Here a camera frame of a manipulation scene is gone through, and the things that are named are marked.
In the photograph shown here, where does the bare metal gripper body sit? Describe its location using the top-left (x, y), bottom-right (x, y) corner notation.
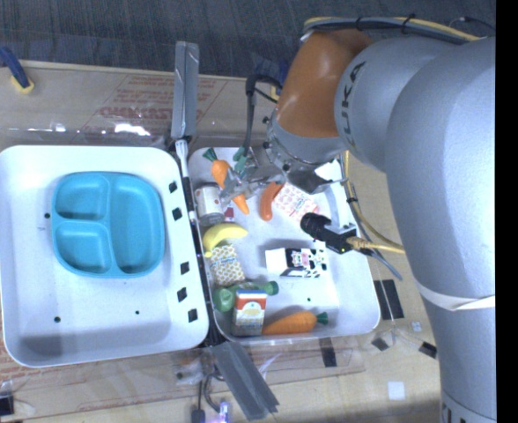
top-left (235, 146), bottom-right (338, 195)

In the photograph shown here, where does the small orange carrot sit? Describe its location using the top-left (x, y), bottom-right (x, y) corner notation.
top-left (202, 147), bottom-right (251, 216)

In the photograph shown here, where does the white can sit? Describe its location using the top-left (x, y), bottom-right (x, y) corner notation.
top-left (194, 183), bottom-right (226, 228)

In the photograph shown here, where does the orange sausage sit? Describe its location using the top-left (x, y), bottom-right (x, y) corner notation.
top-left (258, 182), bottom-right (285, 223)

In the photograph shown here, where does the white packet with red print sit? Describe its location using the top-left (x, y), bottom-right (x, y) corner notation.
top-left (272, 182), bottom-right (322, 233)

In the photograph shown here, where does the yellow banana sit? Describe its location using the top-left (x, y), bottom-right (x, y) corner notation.
top-left (202, 221), bottom-right (249, 259)

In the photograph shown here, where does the yellow patterned carton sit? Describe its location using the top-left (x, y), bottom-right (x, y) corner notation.
top-left (208, 243), bottom-right (248, 288)

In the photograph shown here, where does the black and white milk carton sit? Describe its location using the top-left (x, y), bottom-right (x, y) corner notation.
top-left (264, 246), bottom-right (330, 279)

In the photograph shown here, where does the blue divided plate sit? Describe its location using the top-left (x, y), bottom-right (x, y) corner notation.
top-left (50, 171), bottom-right (167, 279)

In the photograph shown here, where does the green bottle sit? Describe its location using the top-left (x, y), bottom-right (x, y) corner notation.
top-left (211, 279), bottom-right (280, 314)

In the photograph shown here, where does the orange juice carton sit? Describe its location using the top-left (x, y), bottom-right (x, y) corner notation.
top-left (230, 289), bottom-right (270, 338)

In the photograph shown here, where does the white plastic tray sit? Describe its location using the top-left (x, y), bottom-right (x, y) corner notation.
top-left (187, 146), bottom-right (381, 345)
top-left (0, 144), bottom-right (211, 368)

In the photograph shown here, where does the large orange carrot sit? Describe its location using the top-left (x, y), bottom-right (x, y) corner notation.
top-left (261, 309), bottom-right (329, 337)

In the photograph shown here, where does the brown cardboard board red print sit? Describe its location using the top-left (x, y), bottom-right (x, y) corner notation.
top-left (0, 59), bottom-right (440, 423)

